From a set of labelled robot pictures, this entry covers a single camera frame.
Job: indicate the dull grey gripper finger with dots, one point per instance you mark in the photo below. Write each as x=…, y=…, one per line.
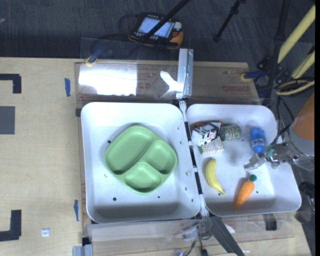
x=258, y=159
x=250, y=166

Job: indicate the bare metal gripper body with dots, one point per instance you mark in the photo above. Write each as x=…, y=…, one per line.
x=282, y=153

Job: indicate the blue plastic bottle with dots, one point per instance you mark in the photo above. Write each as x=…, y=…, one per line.
x=258, y=140

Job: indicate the orange carrot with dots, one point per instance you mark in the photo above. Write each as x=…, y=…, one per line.
x=245, y=191

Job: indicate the white plastic tray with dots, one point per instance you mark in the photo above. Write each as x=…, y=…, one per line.
x=272, y=190
x=100, y=160

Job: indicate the green and white can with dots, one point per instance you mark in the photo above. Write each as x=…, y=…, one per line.
x=231, y=133

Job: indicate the yellow banana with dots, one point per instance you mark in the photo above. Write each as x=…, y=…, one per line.
x=212, y=175

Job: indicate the pale patterned packet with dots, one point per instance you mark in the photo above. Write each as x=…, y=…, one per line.
x=214, y=147

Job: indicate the black and white cow carton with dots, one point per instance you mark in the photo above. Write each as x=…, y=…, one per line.
x=205, y=136

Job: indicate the thin black and white rod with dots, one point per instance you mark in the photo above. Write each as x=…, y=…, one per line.
x=193, y=160

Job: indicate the green divided plate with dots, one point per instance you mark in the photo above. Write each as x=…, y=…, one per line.
x=135, y=150

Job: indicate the small white square block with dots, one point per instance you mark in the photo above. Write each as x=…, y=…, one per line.
x=45, y=232

